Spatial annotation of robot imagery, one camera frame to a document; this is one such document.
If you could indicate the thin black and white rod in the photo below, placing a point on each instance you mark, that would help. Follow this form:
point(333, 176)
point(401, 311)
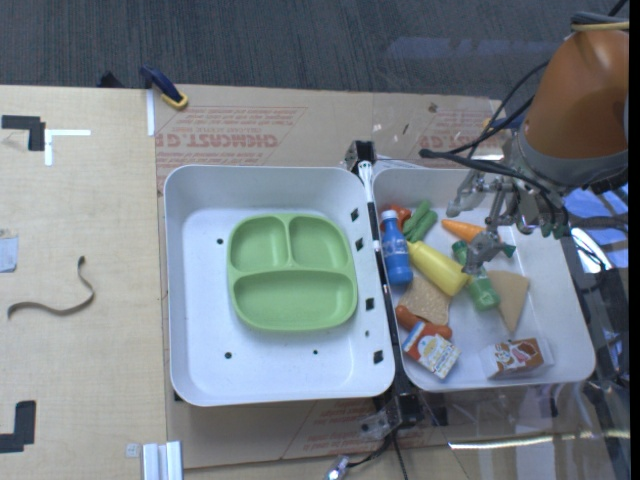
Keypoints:
point(372, 218)

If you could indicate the orange sausage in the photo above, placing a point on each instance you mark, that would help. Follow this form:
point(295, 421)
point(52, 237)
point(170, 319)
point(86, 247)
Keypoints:
point(407, 318)

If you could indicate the yellow bottle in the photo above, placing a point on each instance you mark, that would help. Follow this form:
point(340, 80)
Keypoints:
point(437, 268)

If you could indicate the brown and white carton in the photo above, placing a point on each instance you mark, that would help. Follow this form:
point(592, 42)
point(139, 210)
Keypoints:
point(517, 358)

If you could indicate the white plastic tray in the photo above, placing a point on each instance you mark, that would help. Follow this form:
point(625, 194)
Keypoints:
point(280, 363)
point(545, 308)

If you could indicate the blue bottle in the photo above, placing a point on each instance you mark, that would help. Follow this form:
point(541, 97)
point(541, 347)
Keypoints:
point(396, 258)

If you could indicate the orange carrot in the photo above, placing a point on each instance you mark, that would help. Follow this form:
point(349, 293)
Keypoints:
point(462, 229)

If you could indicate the green bottle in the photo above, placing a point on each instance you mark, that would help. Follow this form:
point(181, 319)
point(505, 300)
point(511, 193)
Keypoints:
point(484, 293)

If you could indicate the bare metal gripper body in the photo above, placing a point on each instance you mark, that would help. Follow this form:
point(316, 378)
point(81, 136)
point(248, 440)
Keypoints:
point(532, 203)

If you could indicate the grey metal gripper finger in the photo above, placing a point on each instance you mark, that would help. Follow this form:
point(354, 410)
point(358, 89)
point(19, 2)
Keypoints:
point(460, 199)
point(479, 254)

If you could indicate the brown bread slice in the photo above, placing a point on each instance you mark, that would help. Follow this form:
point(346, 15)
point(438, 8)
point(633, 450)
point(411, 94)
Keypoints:
point(427, 303)

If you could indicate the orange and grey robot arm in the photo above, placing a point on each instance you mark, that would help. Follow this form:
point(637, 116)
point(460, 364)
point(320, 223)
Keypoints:
point(575, 98)

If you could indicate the green bean pods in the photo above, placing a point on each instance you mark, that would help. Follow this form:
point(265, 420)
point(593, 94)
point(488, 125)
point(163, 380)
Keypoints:
point(420, 220)

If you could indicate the brown curled strip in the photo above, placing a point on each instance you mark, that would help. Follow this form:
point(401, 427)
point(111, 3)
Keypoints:
point(87, 288)

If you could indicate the brown cardboard board red print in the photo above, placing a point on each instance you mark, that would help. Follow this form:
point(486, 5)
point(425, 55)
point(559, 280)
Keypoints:
point(300, 128)

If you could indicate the orange toy food piece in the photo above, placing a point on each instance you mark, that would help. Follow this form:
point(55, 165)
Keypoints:
point(402, 213)

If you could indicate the green divided plate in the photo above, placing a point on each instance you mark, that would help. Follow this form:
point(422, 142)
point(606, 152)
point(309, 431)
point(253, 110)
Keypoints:
point(292, 293)

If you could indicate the white and orange carton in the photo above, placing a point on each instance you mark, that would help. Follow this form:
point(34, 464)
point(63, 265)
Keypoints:
point(432, 350)

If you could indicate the tan wedge slice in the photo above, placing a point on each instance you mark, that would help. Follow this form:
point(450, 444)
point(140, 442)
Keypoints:
point(511, 293)

